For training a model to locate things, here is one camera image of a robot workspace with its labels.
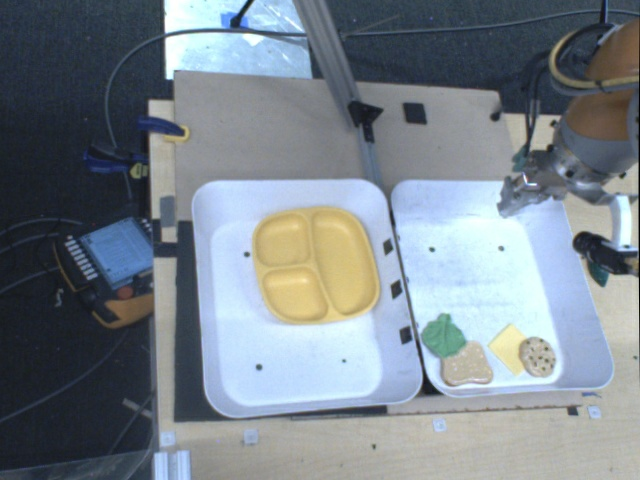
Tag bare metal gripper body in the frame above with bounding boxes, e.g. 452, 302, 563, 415
519, 148, 621, 205

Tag white plastic tray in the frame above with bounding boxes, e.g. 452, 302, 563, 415
389, 178, 616, 399
191, 177, 425, 419

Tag yellow cheese slice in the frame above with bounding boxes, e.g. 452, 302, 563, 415
487, 323, 529, 377

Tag green lettuce leaf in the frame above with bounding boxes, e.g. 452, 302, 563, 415
420, 312, 469, 360

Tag brown chocolate chip biscuit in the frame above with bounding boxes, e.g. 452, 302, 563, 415
518, 336, 558, 377

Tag tan bread slice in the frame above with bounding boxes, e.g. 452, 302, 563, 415
439, 340, 495, 388

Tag yellow divided plate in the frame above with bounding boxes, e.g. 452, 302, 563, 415
251, 206, 382, 326

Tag brown cardboard board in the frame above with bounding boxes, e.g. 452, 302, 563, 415
172, 69, 586, 417

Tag black cylinder on white bracket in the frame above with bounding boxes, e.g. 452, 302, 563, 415
572, 194, 640, 277

